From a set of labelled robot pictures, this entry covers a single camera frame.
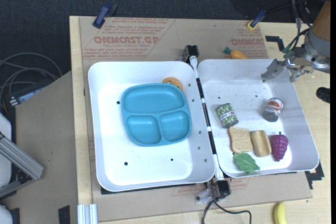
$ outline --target tin can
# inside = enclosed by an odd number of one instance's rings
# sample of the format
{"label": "tin can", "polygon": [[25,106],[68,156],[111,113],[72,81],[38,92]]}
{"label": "tin can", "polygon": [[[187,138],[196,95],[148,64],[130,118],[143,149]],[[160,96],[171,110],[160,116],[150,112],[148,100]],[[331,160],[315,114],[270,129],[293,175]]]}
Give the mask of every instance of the tin can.
{"label": "tin can", "polygon": [[216,113],[224,128],[229,128],[238,123],[237,116],[230,103],[222,104],[217,107]]}
{"label": "tin can", "polygon": [[269,99],[263,112],[264,119],[269,122],[276,122],[283,107],[284,103],[280,99]]}

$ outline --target blue plate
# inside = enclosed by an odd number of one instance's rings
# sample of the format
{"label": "blue plate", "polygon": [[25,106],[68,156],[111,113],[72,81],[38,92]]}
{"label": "blue plate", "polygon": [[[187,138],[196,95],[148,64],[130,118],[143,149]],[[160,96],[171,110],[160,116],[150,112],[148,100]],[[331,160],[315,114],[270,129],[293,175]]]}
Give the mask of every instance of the blue plate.
{"label": "blue plate", "polygon": [[188,103],[174,85],[151,83],[130,87],[122,95],[121,110],[127,133],[138,145],[169,145],[190,135]]}

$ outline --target orange vegetable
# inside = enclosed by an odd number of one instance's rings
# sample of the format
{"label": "orange vegetable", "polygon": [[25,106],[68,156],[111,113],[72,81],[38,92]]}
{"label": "orange vegetable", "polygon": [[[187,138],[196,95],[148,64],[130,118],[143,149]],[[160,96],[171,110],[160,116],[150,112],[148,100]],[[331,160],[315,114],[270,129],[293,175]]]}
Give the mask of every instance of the orange vegetable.
{"label": "orange vegetable", "polygon": [[230,54],[231,59],[248,59],[248,57],[240,50],[230,50],[229,47],[225,48],[224,53]]}

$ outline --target green can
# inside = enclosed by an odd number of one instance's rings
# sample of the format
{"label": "green can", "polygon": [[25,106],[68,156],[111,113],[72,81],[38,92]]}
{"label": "green can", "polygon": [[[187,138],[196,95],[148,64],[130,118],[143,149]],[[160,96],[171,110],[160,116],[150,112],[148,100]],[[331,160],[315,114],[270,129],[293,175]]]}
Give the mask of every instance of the green can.
{"label": "green can", "polygon": [[222,104],[217,107],[216,113],[224,128],[229,128],[238,123],[237,116],[230,103]]}

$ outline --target green leaf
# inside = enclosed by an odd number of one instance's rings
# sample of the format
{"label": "green leaf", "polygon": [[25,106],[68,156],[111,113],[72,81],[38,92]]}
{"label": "green leaf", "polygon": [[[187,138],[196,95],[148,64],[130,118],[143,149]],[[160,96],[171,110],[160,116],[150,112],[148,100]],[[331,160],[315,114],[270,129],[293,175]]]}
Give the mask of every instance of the green leaf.
{"label": "green leaf", "polygon": [[256,164],[256,161],[246,152],[235,154],[234,160],[239,169],[242,171],[252,173],[255,170],[260,170],[260,167]]}

